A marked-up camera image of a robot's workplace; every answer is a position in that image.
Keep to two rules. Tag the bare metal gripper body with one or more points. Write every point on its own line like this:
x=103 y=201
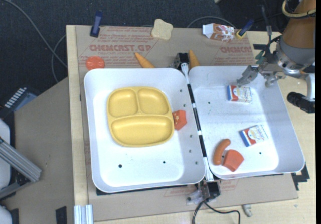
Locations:
x=272 y=68

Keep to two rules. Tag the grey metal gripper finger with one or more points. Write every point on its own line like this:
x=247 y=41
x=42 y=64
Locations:
x=248 y=73
x=270 y=81

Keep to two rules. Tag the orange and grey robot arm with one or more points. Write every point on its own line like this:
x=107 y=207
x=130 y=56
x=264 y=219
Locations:
x=301 y=32

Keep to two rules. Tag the blue red white carton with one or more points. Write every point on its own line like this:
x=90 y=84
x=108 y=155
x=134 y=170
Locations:
x=239 y=94
x=253 y=135

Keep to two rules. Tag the orange and white milk carton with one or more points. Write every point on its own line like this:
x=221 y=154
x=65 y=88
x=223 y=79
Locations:
x=218 y=32

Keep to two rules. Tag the white plastic tray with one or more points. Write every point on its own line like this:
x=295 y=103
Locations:
x=143 y=165
x=225 y=122

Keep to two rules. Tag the orange carrot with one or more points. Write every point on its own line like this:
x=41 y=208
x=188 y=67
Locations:
x=144 y=61
x=193 y=59

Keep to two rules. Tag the thin black and white rod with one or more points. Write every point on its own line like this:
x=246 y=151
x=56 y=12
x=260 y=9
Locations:
x=196 y=115

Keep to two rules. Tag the orange sausage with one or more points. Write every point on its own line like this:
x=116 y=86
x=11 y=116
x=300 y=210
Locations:
x=220 y=151

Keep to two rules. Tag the red carton with yellow stars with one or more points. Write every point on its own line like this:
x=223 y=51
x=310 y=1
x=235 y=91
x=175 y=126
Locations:
x=179 y=120

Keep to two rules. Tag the orange wedge block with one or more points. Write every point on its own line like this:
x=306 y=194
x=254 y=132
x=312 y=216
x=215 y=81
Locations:
x=233 y=160

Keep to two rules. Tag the brown cardboard board red print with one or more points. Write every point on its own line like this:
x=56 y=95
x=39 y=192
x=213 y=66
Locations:
x=155 y=49

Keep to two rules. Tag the beige bread slice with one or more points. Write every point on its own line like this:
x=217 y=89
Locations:
x=161 y=30

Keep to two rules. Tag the yellow divided plate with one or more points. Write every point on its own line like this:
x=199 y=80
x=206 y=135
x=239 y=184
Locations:
x=140 y=117

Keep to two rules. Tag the orange round slice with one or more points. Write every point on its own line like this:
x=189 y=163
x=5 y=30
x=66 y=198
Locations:
x=95 y=63

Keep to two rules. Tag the black cylinder on white bracket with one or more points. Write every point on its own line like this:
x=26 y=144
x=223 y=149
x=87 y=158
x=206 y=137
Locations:
x=302 y=102

